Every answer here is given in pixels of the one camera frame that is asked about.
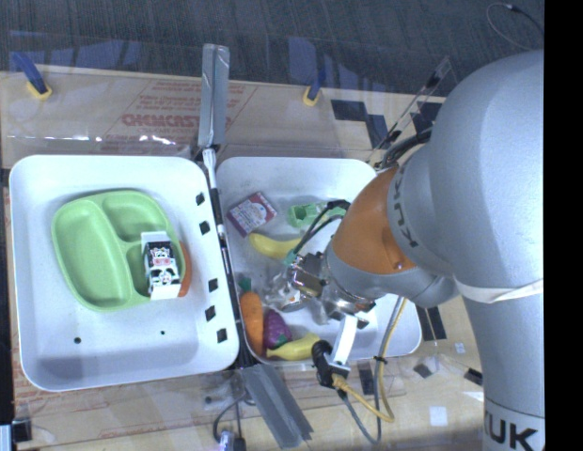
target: orange carrot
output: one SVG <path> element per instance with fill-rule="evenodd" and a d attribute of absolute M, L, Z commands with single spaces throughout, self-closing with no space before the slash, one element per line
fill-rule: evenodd
<path fill-rule="evenodd" d="M 264 315 L 262 314 L 262 302 L 260 296 L 248 290 L 239 298 L 239 304 L 244 318 L 245 334 L 252 350 L 262 356 L 262 334 L 264 330 Z"/>

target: white robotic arm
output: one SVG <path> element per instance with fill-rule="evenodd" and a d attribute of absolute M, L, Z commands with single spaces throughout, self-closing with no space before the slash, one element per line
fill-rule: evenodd
<path fill-rule="evenodd" d="M 428 144 L 348 209 L 318 275 L 329 316 L 394 293 L 432 307 L 458 293 L 478 343 L 485 451 L 541 451 L 544 421 L 544 54 L 484 67 L 448 96 Z"/>

